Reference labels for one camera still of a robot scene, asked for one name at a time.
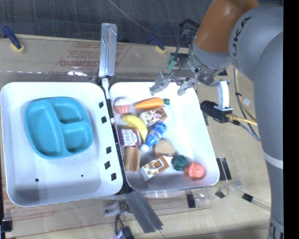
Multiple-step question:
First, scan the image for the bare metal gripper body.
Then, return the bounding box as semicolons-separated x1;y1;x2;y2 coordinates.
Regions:
169;53;223;87

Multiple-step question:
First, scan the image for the orange carrot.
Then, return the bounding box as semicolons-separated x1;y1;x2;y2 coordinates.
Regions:
134;97;170;110

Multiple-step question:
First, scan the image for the white and brown carton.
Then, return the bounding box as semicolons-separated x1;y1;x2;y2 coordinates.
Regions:
139;107;169;128

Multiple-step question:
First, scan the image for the pink cupcake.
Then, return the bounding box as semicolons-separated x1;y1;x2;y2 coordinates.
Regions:
114;96;132;115

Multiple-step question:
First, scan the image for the yellow banana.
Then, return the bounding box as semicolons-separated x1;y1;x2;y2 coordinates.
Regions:
121;114;149;144

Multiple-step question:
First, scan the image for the blue and white bottle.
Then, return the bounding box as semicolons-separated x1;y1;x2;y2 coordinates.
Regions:
140;121;167;152

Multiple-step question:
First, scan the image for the white plastic tray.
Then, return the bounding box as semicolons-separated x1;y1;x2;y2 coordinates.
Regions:
0;81;124;207
109;81;220;193

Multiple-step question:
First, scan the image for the purple and white carton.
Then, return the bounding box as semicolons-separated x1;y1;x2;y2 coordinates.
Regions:
118;128;142;148

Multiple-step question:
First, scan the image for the beige bread roll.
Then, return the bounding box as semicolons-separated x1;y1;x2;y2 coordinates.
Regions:
153;138;176;157

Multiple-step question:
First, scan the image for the green broccoli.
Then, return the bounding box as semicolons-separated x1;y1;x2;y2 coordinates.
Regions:
171;154;189;171

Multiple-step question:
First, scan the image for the brown bread loaf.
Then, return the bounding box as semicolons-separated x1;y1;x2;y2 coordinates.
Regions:
124;146;141;172

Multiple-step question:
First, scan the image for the pink toy food piece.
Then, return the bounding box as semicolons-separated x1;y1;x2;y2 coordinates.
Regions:
183;161;206;180

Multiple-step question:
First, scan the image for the white and orange carton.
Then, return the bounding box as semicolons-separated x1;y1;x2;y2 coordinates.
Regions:
138;155;174;182

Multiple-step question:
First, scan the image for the brown cardboard board red print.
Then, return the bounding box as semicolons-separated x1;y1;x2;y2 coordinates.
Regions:
0;33;212;235

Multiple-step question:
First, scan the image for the blue divided plate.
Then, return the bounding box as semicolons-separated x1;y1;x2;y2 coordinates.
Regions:
24;97;94;159

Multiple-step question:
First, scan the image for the black cylinder on white bracket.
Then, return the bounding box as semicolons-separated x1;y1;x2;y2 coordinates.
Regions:
200;80;234;123

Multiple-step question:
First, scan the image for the black block with thin wires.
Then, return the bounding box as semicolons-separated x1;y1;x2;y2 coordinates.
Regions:
121;227;135;239

